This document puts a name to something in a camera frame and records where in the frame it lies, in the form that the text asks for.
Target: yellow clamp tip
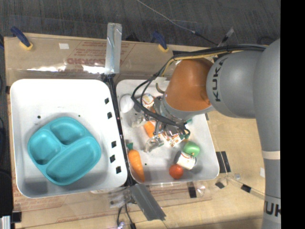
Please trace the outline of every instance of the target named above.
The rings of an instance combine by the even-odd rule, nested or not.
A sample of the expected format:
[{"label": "yellow clamp tip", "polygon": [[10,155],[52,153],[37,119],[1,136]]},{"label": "yellow clamp tip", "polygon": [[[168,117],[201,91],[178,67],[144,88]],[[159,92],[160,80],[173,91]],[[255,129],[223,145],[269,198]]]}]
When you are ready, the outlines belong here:
[{"label": "yellow clamp tip", "polygon": [[33,47],[33,43],[31,43],[30,42],[30,46],[29,47],[27,47],[25,44],[23,44],[22,42],[19,42],[19,45],[21,46],[21,47],[23,47],[25,50],[31,50],[32,49],[32,47]]},{"label": "yellow clamp tip", "polygon": [[162,51],[162,52],[167,52],[169,50],[169,48],[164,49],[161,44],[158,45],[158,48]]}]

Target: small hole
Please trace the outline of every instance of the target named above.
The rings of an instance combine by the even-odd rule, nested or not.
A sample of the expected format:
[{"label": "small hole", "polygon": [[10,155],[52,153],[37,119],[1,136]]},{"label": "small hole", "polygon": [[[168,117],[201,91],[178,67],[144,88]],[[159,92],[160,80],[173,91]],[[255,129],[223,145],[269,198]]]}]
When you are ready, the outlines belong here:
[{"label": "small hole", "polygon": [[112,156],[110,157],[110,163],[112,163],[114,160],[115,160],[115,156],[112,155]]},{"label": "small hole", "polygon": [[121,170],[121,167],[120,166],[118,166],[118,167],[116,167],[116,173],[118,174],[118,173],[120,173],[122,170]]}]

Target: dark gray floor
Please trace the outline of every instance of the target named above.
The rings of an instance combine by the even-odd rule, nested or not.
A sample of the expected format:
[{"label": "dark gray floor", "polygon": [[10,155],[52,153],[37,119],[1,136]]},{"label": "dark gray floor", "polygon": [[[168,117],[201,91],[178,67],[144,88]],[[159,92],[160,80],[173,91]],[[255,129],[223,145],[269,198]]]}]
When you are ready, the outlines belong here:
[{"label": "dark gray floor", "polygon": [[[280,37],[281,0],[140,1],[155,11],[136,0],[0,0],[0,33],[11,36],[16,26],[24,32],[106,38],[107,23],[115,22],[122,24],[123,40],[134,33],[142,42],[158,31],[168,44],[213,47],[231,27],[235,33],[228,44],[269,44]],[[6,136],[0,170],[10,172],[4,64],[0,52],[0,118]],[[1,190],[5,179],[0,179]]]}]

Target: green ball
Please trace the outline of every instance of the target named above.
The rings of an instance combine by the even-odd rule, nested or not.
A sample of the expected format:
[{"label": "green ball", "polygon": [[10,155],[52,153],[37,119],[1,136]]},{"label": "green ball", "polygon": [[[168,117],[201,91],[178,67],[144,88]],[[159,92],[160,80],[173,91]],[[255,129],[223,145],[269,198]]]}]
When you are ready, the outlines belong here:
[{"label": "green ball", "polygon": [[200,152],[200,147],[196,143],[188,141],[185,144],[183,151],[189,155],[196,157]]}]

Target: white wire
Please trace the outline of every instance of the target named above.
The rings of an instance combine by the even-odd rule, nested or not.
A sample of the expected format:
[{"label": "white wire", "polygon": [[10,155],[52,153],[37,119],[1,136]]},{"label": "white wire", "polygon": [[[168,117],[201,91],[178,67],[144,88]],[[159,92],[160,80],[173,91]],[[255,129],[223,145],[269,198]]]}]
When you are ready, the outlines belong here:
[{"label": "white wire", "polygon": [[190,32],[193,33],[193,34],[195,34],[195,31],[192,31],[192,30],[190,30],[190,29],[188,29],[188,28],[186,28],[186,27],[184,27],[184,26],[181,26],[181,25],[177,24],[176,22],[174,22],[174,21],[171,20],[170,18],[166,17],[164,14],[161,14],[161,13],[158,12],[157,10],[155,10],[155,9],[153,9],[153,8],[151,8],[151,7],[149,7],[148,5],[146,5],[145,3],[143,3],[142,1],[140,1],[140,0],[136,0],[136,1],[139,2],[139,3],[141,3],[143,6],[149,8],[150,10],[154,11],[155,13],[159,14],[159,15],[162,16],[163,18],[167,19],[170,23],[172,23],[172,24],[174,24],[174,25],[176,25],[176,26],[178,26],[178,27],[180,27],[180,28],[182,28],[182,29],[184,29],[184,30],[190,31]]}]

